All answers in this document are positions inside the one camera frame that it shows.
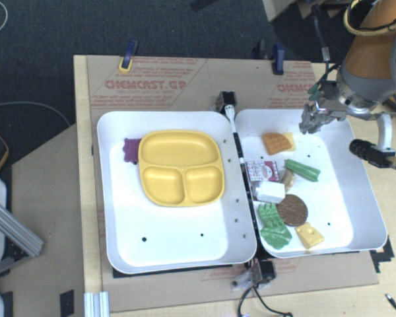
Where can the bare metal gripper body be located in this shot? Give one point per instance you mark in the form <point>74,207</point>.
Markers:
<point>336,106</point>

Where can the green celery stalk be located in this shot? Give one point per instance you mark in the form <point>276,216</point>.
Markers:
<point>302,169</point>

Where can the small printed carton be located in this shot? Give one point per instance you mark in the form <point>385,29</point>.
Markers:
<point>262,171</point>

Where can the thin black and white rod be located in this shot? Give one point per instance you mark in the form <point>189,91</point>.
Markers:
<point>240,150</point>

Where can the brown round biscuit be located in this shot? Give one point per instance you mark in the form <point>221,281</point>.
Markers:
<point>292,210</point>

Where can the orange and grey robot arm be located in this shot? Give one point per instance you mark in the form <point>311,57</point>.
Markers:
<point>369,55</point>

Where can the white plastic tray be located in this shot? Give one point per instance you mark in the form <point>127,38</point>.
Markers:
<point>336,193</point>
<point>171,233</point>

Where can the brown cardboard board red print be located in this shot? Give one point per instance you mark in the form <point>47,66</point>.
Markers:
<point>191,289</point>

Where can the beige mushroom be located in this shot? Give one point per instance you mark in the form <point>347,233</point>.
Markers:
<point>287,179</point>

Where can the yellow divided plate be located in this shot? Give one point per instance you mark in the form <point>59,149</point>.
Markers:
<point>181,167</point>

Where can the purple grapes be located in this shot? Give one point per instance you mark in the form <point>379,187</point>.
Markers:
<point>130,150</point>

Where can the white bottle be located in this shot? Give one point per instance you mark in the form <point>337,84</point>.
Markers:
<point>270,192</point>

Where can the green lettuce leaf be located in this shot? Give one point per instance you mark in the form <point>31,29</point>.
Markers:
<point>276,237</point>

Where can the yellow cheese wedge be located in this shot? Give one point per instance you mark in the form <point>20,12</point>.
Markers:
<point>309,237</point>

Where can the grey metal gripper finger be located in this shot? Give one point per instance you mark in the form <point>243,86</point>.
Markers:
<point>305,121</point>
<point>319,121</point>

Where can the light green ridged leaf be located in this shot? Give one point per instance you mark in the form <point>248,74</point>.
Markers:
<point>269,215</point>

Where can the black cylinder on white bracket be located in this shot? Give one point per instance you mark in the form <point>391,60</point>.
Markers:
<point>366,150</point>

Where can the orange waffle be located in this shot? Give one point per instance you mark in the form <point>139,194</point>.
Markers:
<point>275,142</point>

